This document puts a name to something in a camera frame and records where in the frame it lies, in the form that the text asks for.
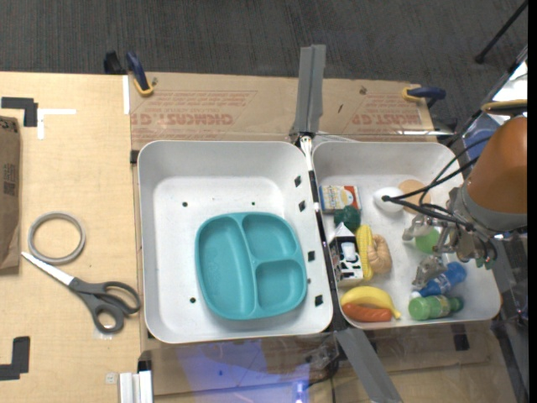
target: yellow corn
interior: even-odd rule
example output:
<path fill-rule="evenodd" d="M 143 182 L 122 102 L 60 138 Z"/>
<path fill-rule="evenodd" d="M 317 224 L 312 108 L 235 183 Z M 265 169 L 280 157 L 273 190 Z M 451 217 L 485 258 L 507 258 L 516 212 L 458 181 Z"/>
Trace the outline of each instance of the yellow corn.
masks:
<path fill-rule="evenodd" d="M 373 277 L 373 269 L 368 260 L 368 246 L 374 247 L 373 232 L 367 224 L 362 224 L 354 233 L 358 245 L 358 253 L 362 262 L 363 279 L 370 280 Z"/>

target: teal plate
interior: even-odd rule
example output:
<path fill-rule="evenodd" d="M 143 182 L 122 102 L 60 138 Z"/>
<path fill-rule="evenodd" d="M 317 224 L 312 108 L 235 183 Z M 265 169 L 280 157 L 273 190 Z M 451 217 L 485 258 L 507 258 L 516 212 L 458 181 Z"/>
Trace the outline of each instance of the teal plate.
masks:
<path fill-rule="evenodd" d="M 206 304 L 220 317 L 250 320 L 295 309 L 306 293 L 300 243 L 272 213 L 228 213 L 196 234 L 196 273 Z"/>

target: tape roll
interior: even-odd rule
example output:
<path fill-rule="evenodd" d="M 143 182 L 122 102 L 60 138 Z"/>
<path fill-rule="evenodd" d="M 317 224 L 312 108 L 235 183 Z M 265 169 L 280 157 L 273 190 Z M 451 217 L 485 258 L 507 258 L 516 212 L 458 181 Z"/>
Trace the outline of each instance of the tape roll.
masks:
<path fill-rule="evenodd" d="M 35 248 L 35 244 L 34 244 L 35 232 L 42 224 L 52 219 L 63 219 L 63 220 L 69 221 L 76 227 L 76 230 L 78 231 L 81 237 L 75 250 L 71 252 L 70 254 L 67 254 L 64 257 L 59 257 L 59 258 L 47 257 L 46 255 L 43 255 L 42 253 L 40 253 L 37 250 L 37 248 Z M 76 217 L 74 217 L 73 215 L 67 212 L 54 211 L 54 212 L 47 212 L 41 215 L 32 223 L 29 229 L 29 233 L 28 233 L 28 249 L 30 253 L 35 258 L 40 259 L 44 261 L 45 263 L 49 263 L 49 264 L 69 263 L 70 261 L 72 261 L 73 259 L 75 259 L 81 254 L 82 250 L 84 249 L 85 244 L 86 244 L 86 232 L 84 231 L 84 228 L 82 227 L 81 222 Z"/>

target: white plastic tray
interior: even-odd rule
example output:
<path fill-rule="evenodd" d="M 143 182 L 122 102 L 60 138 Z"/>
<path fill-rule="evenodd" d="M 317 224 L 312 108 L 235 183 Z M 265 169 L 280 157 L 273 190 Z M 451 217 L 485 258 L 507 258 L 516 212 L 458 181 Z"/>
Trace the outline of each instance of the white plastic tray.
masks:
<path fill-rule="evenodd" d="M 275 337 L 328 327 L 333 315 L 330 286 L 305 157 L 294 145 L 156 141 L 140 151 L 138 180 L 145 319 L 158 340 Z M 309 280 L 305 299 L 294 310 L 233 321 L 218 317 L 204 302 L 196 278 L 196 232 L 205 220 L 233 212 L 270 212 L 294 229 Z M 319 296 L 323 302 L 317 306 Z"/>
<path fill-rule="evenodd" d="M 453 157 L 453 152 L 447 147 L 429 142 L 327 141 L 315 147 L 313 165 L 317 184 L 357 186 L 362 202 L 362 223 L 369 224 L 373 233 L 386 238 L 392 254 L 392 270 L 386 275 L 375 275 L 364 285 L 386 290 L 402 317 L 391 322 L 370 323 L 354 322 L 347 318 L 355 327 L 373 330 L 439 322 L 480 321 L 490 319 L 499 312 L 500 295 L 493 272 L 484 267 L 478 268 L 471 261 L 464 264 L 467 278 L 450 293 L 464 299 L 464 308 L 450 317 L 424 322 L 413 320 L 408 311 L 409 296 L 418 263 L 426 254 L 415 247 L 414 241 L 404 242 L 402 235 L 415 215 L 406 211 L 396 214 L 384 212 L 373 203 L 373 193 L 385 186 L 397 186 L 407 179 L 416 179 L 427 185 Z M 445 175 L 458 168 L 455 162 Z M 433 188 L 430 191 L 432 203 L 445 207 L 449 191 L 461 183 L 462 177 L 457 175 Z M 325 214 L 323 223 L 330 242 L 335 230 L 333 215 Z M 456 256 L 449 254 L 444 260 L 454 261 Z M 338 290 L 339 296 L 346 290 Z"/>

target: blue water bottle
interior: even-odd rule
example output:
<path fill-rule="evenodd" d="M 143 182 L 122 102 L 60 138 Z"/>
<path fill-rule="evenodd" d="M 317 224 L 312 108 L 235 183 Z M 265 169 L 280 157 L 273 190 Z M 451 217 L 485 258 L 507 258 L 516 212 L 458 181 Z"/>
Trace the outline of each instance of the blue water bottle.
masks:
<path fill-rule="evenodd" d="M 439 296 L 447 293 L 455 285 L 461 283 L 466 279 L 467 272 L 461 263 L 453 262 L 447 265 L 447 270 L 444 273 L 436 276 L 434 279 L 431 279 L 427 282 L 427 285 L 424 286 L 421 290 L 417 292 L 420 293 L 420 296 Z"/>

